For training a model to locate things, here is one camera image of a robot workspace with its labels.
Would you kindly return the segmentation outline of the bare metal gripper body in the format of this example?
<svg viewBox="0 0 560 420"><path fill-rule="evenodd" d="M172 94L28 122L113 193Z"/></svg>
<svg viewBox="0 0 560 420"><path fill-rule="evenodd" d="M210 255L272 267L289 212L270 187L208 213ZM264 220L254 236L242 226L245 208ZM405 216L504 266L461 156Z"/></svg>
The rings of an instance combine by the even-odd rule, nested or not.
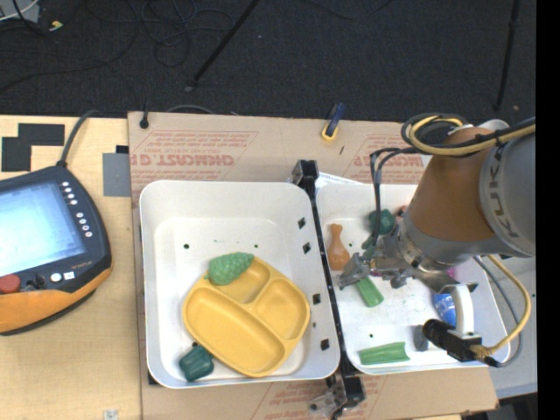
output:
<svg viewBox="0 0 560 420"><path fill-rule="evenodd" d="M424 256L417 245L403 233L386 234L377 240L373 253L373 269L393 289L403 287L413 278Z"/></svg>

